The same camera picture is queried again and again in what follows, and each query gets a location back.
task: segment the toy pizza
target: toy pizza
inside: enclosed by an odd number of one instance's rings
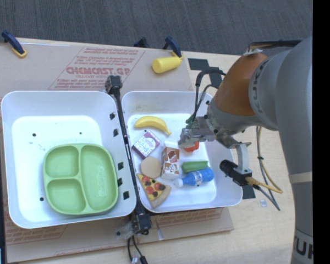
[[[152,208],[156,208],[162,204],[170,194],[171,187],[169,185],[164,185],[157,180],[139,173],[137,176]]]

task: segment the wooden table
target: wooden table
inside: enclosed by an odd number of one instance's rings
[[[186,58],[207,59],[210,66],[220,67],[224,72],[227,72],[238,58],[238,56],[210,53],[183,53]],[[199,71],[190,70],[188,62],[186,65],[194,84]],[[201,88],[203,89],[209,83],[209,78],[204,77]],[[214,95],[216,90],[209,88],[208,92]],[[248,148],[249,165],[253,170],[253,177],[263,182],[257,159],[255,126],[236,135],[235,139],[242,142],[252,142]],[[255,191],[255,199],[242,200],[240,204],[229,208],[234,224],[233,231],[140,244],[139,249],[148,263],[289,263],[294,235],[294,200],[277,131],[263,129],[261,152],[270,176],[283,190],[282,194],[274,193],[280,211],[262,193]],[[233,150],[233,156],[236,159],[235,150]],[[263,202],[261,201],[266,201],[266,207],[262,206]],[[131,246],[131,253],[136,253],[134,246]],[[130,263],[130,261],[127,247],[118,247],[22,263],[85,264]]]

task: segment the toy banana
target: toy banana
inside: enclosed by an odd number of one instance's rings
[[[134,127],[147,127],[147,126],[156,127],[162,131],[165,131],[168,135],[171,134],[171,132],[167,128],[166,122],[163,119],[159,117],[154,117],[152,115],[143,116],[139,118],[134,124]]]

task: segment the blue bottle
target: blue bottle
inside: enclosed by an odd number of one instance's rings
[[[183,185],[199,186],[203,182],[209,182],[214,179],[214,172],[210,167],[191,171],[183,178],[177,178],[174,181],[174,185],[181,188]]]

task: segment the yellow cylinder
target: yellow cylinder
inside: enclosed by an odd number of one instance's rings
[[[182,59],[177,56],[157,58],[153,60],[152,67],[156,73],[164,73],[180,66]]]

